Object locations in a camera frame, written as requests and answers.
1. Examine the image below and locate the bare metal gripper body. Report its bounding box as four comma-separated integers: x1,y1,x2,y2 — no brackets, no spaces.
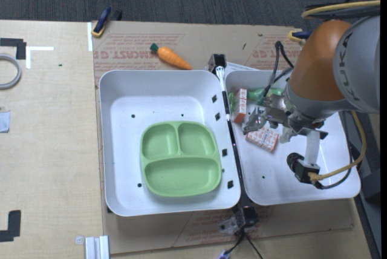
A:
259,93,293,129

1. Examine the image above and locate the orange and white packet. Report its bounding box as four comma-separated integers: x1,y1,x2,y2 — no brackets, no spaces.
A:
245,126,280,153

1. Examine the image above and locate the orange and white carton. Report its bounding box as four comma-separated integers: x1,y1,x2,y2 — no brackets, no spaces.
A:
232,88,249,125

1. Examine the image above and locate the green bottle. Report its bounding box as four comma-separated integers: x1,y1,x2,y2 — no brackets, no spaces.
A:
227,87,285,111

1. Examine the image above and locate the white paper sheet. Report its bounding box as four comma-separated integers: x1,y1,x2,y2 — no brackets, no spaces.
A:
224,61,261,73

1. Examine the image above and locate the white plastic tray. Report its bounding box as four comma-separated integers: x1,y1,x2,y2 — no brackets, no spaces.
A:
224,69,362,206
98,69,242,218

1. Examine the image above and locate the green divided plate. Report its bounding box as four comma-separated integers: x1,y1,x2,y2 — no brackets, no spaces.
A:
139,120,223,199

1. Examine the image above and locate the brown cardboard board red print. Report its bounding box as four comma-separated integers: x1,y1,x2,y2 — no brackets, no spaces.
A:
91,20,358,255

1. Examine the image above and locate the orange carrot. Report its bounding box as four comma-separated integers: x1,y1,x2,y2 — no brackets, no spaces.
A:
149,42,193,71

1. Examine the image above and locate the black cylinder on white bracket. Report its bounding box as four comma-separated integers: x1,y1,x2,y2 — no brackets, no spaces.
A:
286,127,329,185

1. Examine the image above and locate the black block with thin wires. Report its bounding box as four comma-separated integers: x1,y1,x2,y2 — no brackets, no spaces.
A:
218,205,260,236
207,53,227,73

